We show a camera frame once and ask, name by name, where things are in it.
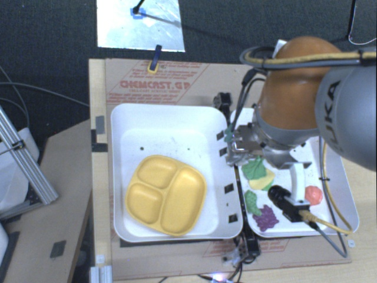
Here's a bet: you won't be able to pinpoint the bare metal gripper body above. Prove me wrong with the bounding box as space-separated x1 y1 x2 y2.
226 124 312 170

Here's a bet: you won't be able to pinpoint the green and yellow toy vegetable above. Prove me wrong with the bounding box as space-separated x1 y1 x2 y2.
241 156 276 192

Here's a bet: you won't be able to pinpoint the green toy broccoli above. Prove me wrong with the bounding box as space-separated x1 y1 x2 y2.
244 189 263 217

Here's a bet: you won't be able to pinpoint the thin black and white rod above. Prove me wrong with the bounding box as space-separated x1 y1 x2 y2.
222 106 252 242

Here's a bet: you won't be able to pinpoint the purple toy grapes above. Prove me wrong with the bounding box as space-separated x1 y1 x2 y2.
252 204 280 233

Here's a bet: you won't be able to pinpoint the white plastic tray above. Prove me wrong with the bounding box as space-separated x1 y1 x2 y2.
110 103 244 243
230 107 361 238

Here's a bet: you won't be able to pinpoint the orange toy fruit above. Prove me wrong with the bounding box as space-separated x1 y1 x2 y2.
304 185 323 207

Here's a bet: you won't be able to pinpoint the yellow divided plate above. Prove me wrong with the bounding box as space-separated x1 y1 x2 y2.
124 154 208 238

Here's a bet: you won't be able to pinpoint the brown cardboard board red print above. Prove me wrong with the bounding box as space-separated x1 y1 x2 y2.
104 58 353 281

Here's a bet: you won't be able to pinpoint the black block with thin wires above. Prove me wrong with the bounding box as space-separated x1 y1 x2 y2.
213 92 234 112
243 233 262 258

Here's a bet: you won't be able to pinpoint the black cylinder on white bracket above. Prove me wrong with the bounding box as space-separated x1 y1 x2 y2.
267 162 312 223

